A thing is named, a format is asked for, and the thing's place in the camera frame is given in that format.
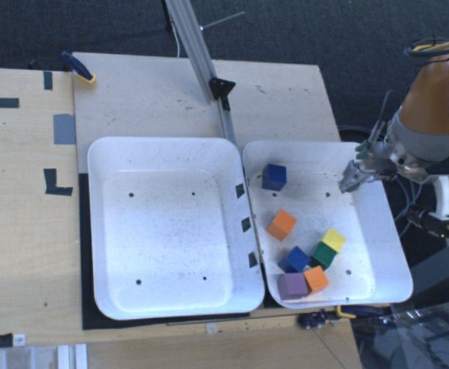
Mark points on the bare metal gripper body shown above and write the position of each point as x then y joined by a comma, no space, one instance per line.
395,161

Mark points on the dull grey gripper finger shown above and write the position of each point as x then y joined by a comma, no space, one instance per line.
346,177
361,180

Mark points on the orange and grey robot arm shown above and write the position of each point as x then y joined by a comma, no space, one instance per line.
428,94

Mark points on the white plastic tray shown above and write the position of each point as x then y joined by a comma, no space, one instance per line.
167,237
324,210

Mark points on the yellow cube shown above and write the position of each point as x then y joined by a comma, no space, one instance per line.
333,240

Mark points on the dark blue cube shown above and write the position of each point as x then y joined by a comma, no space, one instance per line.
273,177

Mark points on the orange cube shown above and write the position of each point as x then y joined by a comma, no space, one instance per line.
316,279
281,225

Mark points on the green cube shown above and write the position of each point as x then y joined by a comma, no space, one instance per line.
323,255

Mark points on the purple cube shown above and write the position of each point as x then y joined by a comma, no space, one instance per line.
292,286

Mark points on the pale wood board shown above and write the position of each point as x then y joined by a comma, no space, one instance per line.
151,94

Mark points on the black cylinder on white bracket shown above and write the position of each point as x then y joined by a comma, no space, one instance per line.
440,202

